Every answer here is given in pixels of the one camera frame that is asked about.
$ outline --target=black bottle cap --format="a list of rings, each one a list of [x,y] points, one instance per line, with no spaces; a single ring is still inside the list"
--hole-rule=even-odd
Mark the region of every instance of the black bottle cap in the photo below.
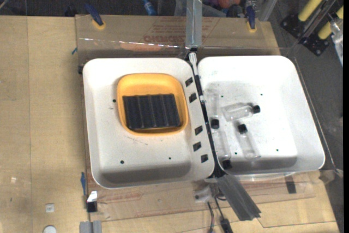
[[[252,107],[253,113],[260,113],[261,112],[261,107],[258,105]]]
[[[218,129],[219,128],[219,119],[214,118],[211,120],[211,128]]]
[[[245,124],[240,124],[240,125],[238,126],[238,129],[239,129],[239,133],[240,133],[240,134],[245,134],[245,133],[247,133],[247,131],[248,131]]]

